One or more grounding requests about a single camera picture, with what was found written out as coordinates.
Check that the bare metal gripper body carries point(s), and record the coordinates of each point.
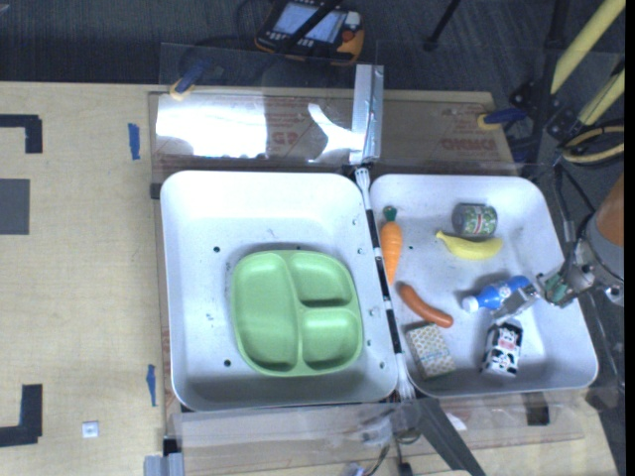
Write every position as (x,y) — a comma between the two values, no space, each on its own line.
(575,275)

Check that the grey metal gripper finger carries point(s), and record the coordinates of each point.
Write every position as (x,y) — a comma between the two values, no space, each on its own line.
(526,295)
(507,309)

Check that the blue and white bottle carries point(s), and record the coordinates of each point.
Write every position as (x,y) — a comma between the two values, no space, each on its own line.
(491,295)

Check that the cow print milk carton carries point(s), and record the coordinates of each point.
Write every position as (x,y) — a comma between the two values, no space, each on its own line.
(503,347)

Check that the white plastic tray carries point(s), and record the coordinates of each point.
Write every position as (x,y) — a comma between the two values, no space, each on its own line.
(546,345)
(208,216)

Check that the yellow banana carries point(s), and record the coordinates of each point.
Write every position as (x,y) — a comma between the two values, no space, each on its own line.
(471,249)

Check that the orange sausage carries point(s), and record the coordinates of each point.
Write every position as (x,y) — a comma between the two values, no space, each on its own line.
(425,307)

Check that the patterned beige packet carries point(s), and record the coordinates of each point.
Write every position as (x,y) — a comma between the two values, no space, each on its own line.
(430,351)

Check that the green and white can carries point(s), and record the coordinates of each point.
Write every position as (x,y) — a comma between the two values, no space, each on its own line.
(473,219)

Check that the thin black and white rod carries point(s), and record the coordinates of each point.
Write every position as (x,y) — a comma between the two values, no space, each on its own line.
(383,278)

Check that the orange carrot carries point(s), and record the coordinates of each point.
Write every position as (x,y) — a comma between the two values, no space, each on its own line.
(391,246)

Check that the green divided plate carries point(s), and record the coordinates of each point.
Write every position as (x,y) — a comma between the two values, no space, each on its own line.
(297,315)

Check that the small white square block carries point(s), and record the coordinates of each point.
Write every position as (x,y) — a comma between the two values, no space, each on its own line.
(90,429)

